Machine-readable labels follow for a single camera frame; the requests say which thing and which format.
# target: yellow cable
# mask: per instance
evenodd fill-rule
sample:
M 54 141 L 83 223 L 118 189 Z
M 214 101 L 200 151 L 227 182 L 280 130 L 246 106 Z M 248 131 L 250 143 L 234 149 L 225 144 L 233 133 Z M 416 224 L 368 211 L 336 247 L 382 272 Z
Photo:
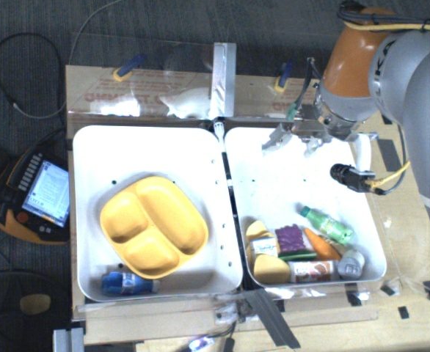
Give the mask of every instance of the yellow cable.
M 406 163 L 404 163 L 404 165 L 398 169 L 396 172 L 392 173 L 391 175 L 387 176 L 387 177 L 383 177 L 382 179 L 378 179 L 378 180 L 366 180 L 365 183 L 368 184 L 370 186 L 370 188 L 378 188 L 379 186 L 383 185 L 384 183 L 387 183 L 388 181 L 392 180 L 393 178 L 399 176 L 402 172 L 406 171 L 406 169 L 409 167 L 409 165 L 411 164 L 410 161 L 407 161 Z
M 420 25 L 418 23 L 389 23 L 385 25 L 357 25 L 356 23 L 344 21 L 344 23 L 354 30 L 380 32 L 386 30 L 429 30 L 430 24 Z

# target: white cable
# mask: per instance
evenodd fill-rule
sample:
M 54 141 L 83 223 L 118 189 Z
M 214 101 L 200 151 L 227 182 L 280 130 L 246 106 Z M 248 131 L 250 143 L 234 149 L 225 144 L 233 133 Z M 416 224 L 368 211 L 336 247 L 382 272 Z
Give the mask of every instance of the white cable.
M 86 21 L 83 23 L 83 25 L 81 25 L 81 28 L 79 29 L 78 33 L 76 34 L 75 40 L 73 41 L 73 45 L 72 45 L 72 48 L 71 48 L 71 52 L 70 52 L 70 59 L 69 59 L 69 61 L 68 61 L 68 64 L 71 64 L 71 61 L 72 61 L 72 58 L 73 58 L 73 53 L 74 53 L 75 48 L 76 48 L 76 43 L 78 42 L 78 38 L 79 38 L 79 36 L 81 35 L 81 33 L 83 32 L 83 30 L 84 30 L 84 28 L 86 27 L 86 25 L 91 21 L 91 18 L 93 18 L 93 17 L 94 17 L 96 14 L 98 14 L 101 10 L 104 10 L 104 9 L 106 9 L 106 8 L 108 8 L 108 7 L 112 6 L 112 5 L 114 5 L 114 4 L 120 3 L 121 1 L 124 1 L 124 0 L 116 0 L 116 1 L 113 1 L 113 2 L 111 2 L 111 3 L 108 3 L 108 4 L 104 5 L 104 6 L 102 6 L 102 7 L 101 7 L 101 8 L 99 8 L 99 9 L 95 10 L 93 13 L 91 13 L 91 15 L 86 19 Z M 54 112 L 54 113 L 52 113 L 52 114 L 45 115 L 45 116 L 34 116 L 34 115 L 31 115 L 31 114 L 27 114 L 27 113 L 26 113 L 25 111 L 23 111 L 23 110 L 18 106 L 18 104 L 16 104 L 16 103 L 14 103 L 12 106 L 13 106 L 13 108 L 14 108 L 16 111 L 20 112 L 20 113 L 21 113 L 23 116 L 25 116 L 25 117 L 28 117 L 28 118 L 30 118 L 30 119 L 39 119 L 39 120 L 41 120 L 41 119 L 49 119 L 50 117 L 53 117 L 53 116 L 58 115 L 58 114 L 61 112 L 61 110 L 63 110 L 63 108 L 64 108 L 66 105 L 67 105 L 67 101 L 65 100 L 65 101 L 63 102 L 63 104 L 60 106 L 60 108 L 59 108 L 57 111 L 55 111 L 55 112 Z
M 55 112 L 51 113 L 51 114 L 47 114 L 45 116 L 34 116 L 32 114 L 27 114 L 26 112 L 24 112 L 21 108 L 19 108 L 17 103 L 13 103 L 12 107 L 18 111 L 20 114 L 28 117 L 29 119 L 49 119 L 57 114 L 59 114 L 61 112 L 61 110 L 63 110 L 63 108 L 65 107 L 65 105 L 67 104 L 67 102 L 65 101 L 64 103 L 62 103 L 62 105 L 60 106 L 59 109 L 57 109 Z
M 91 18 L 93 18 L 95 15 L 97 15 L 101 10 L 104 10 L 104 9 L 106 9 L 106 8 L 109 8 L 110 6 L 112 6 L 112 5 L 114 5 L 114 4 L 117 4 L 117 3 L 120 3 L 121 1 L 124 1 L 124 0 L 116 0 L 116 1 L 113 1 L 113 2 L 111 2 L 111 3 L 108 3 L 108 4 L 104 5 L 104 6 L 102 6 L 102 7 L 101 7 L 101 8 L 99 8 L 99 9 L 95 10 L 93 13 L 91 13 L 91 14 L 90 14 L 90 16 L 89 16 L 89 17 L 86 19 L 86 21 L 83 23 L 83 25 L 81 25 L 81 28 L 78 30 L 78 33 L 76 34 L 75 40 L 73 41 L 73 45 L 72 45 L 71 52 L 70 52 L 70 58 L 69 58 L 69 60 L 68 60 L 68 64 L 69 64 L 69 65 L 71 65 L 71 61 L 72 61 L 72 58 L 73 58 L 73 53 L 75 52 L 76 43 L 78 42 L 78 38 L 79 38 L 79 36 L 81 35 L 81 33 L 83 32 L 83 30 L 84 30 L 84 28 L 86 27 L 86 25 L 91 21 Z

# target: blue clamp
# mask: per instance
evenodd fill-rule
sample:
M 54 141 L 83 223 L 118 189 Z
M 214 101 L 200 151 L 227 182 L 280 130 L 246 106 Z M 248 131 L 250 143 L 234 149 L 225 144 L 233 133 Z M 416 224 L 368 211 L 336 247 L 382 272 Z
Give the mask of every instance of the blue clamp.
M 275 80 L 274 89 L 278 92 L 284 92 L 286 86 L 287 86 L 287 80 L 290 76 L 290 73 L 292 69 L 294 68 L 294 62 L 293 60 L 288 60 L 283 66 L 282 66 L 282 73 L 280 76 L 277 77 Z
M 114 76 L 114 79 L 117 82 L 122 82 L 126 80 L 128 77 L 131 76 L 132 70 L 142 65 L 146 59 L 147 59 L 147 55 L 145 54 L 136 55 L 135 57 L 130 59 L 125 65 L 123 65 L 120 68 L 117 68 L 113 72 L 112 75 Z

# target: purple snack package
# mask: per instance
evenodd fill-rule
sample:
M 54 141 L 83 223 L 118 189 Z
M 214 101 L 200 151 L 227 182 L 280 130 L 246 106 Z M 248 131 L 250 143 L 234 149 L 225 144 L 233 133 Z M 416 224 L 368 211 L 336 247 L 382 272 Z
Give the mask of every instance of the purple snack package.
M 281 252 L 295 252 L 296 250 L 306 249 L 303 241 L 303 232 L 296 225 L 285 226 L 275 230 L 277 241 Z

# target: white plastic tray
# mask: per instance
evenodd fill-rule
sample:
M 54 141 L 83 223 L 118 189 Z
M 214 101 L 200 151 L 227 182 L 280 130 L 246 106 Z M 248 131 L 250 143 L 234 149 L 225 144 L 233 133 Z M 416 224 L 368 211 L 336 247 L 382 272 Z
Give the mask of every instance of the white plastic tray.
M 78 283 L 94 301 L 108 297 L 101 279 L 122 263 L 102 232 L 102 207 L 118 191 L 149 175 L 160 175 L 194 203 L 208 225 L 205 248 L 161 279 L 157 296 L 229 293 L 241 283 L 243 268 L 227 180 L 216 137 L 199 128 L 87 126 L 73 139 L 76 192 Z
M 339 184 L 329 174 L 334 164 L 354 165 L 349 144 L 333 139 L 307 158 L 304 155 L 306 144 L 294 136 L 281 149 L 263 152 L 262 144 L 269 140 L 273 130 L 234 128 L 225 137 L 243 238 L 248 226 L 256 220 L 261 220 L 271 232 L 292 224 L 312 228 L 310 222 L 299 214 L 302 206 L 306 205 L 329 214 L 354 230 L 356 239 L 353 245 L 363 253 L 365 266 L 360 279 L 353 282 L 381 279 L 386 272 L 386 257 L 366 196 Z M 263 285 L 250 274 L 264 287 L 292 285 Z M 294 286 L 324 284 L 335 282 Z

